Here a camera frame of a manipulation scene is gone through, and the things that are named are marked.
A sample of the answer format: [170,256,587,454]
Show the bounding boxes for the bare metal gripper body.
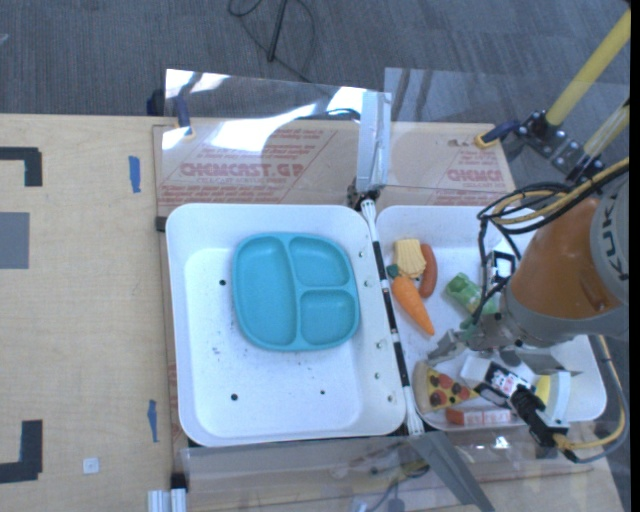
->
[464,310,526,353]

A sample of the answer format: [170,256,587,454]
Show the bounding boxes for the white carton with cow print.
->
[459,353,535,409]

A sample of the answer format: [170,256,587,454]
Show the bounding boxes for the toy pizza slice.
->
[412,360,480,415]

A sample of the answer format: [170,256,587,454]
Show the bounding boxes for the green packet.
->
[444,272,501,317]

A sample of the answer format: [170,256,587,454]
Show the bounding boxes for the orange toy carrot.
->
[385,263,437,337]

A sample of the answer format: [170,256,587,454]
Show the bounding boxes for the orange and white small carton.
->
[444,406,514,428]

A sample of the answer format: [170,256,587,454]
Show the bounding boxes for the red-brown toy sausage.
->
[417,242,439,300]

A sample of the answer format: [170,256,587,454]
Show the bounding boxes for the thin black and white rod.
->
[359,198,426,437]

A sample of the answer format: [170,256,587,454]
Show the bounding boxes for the yellow ridged toy food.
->
[392,238,428,280]

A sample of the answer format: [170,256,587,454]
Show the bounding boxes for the white plastic tray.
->
[374,204,608,432]
[164,202,408,448]

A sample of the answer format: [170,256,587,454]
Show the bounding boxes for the blue divided plate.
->
[230,231,361,353]

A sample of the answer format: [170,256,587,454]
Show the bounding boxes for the brown cardboard board red print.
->
[151,117,517,451]

